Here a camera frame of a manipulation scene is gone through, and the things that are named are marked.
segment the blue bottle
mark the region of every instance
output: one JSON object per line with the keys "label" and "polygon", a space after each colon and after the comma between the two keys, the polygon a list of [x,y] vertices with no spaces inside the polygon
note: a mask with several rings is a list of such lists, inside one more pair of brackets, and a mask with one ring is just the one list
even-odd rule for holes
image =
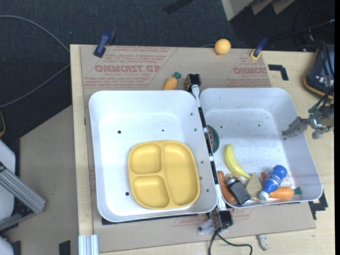
{"label": "blue bottle", "polygon": [[286,175],[287,169],[282,165],[276,165],[263,182],[263,190],[259,193],[259,198],[261,200],[267,200],[269,194],[280,186],[282,179]]}

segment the carrot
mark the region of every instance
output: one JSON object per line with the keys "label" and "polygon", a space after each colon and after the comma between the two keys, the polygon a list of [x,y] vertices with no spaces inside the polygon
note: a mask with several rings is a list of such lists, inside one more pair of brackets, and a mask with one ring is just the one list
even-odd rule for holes
{"label": "carrot", "polygon": [[294,190],[290,187],[279,187],[269,194],[270,198],[288,199],[294,195]]}
{"label": "carrot", "polygon": [[178,81],[182,75],[178,72],[175,72],[174,76],[168,78],[163,86],[163,90],[174,90],[177,87]]}
{"label": "carrot", "polygon": [[218,175],[219,186],[221,188],[221,192],[222,192],[224,199],[229,204],[235,203],[236,201],[235,196],[231,193],[227,184],[225,183],[224,173],[222,171],[217,171],[217,175]]}

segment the sausage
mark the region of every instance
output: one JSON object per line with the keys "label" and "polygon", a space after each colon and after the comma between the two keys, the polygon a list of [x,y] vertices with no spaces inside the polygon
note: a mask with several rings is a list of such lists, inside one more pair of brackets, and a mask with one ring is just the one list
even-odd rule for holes
{"label": "sausage", "polygon": [[224,199],[229,203],[235,203],[235,196],[230,192],[227,184],[225,183],[224,173],[222,171],[217,171],[219,186],[221,188],[222,195]]}

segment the bottle cap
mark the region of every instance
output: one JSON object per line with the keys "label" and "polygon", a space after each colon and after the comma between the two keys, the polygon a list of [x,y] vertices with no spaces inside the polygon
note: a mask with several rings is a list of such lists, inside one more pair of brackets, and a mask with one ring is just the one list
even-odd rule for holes
{"label": "bottle cap", "polygon": [[269,194],[268,194],[267,192],[265,192],[265,191],[261,191],[261,192],[259,193],[259,198],[260,198],[261,200],[267,200],[267,199],[269,198]]}

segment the wooden table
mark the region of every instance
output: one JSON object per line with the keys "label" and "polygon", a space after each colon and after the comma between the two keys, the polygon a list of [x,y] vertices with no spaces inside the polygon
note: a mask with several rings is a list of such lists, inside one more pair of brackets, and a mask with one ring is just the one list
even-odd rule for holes
{"label": "wooden table", "polygon": [[[262,52],[272,87],[286,90],[293,98],[297,113],[302,118],[308,117],[308,109],[319,96],[308,91],[302,83],[312,65],[314,53],[305,52]],[[286,68],[289,81],[284,81],[277,71],[270,71],[268,64],[279,64]],[[84,125],[83,87],[81,72],[80,45],[71,45],[72,96],[74,115],[74,143],[76,184],[78,197],[79,235],[93,235],[90,181],[87,159],[86,127]],[[317,212],[316,228],[267,235],[269,250],[266,254],[335,254],[335,217],[334,217],[334,134],[326,133],[318,140],[311,136],[309,127],[304,135],[316,163],[328,208]],[[262,252],[255,236],[228,239],[232,243],[252,245],[253,253]],[[208,242],[158,246],[137,250],[109,252],[105,254],[207,254]],[[221,240],[215,240],[212,254],[249,254],[247,247],[233,247]]]}

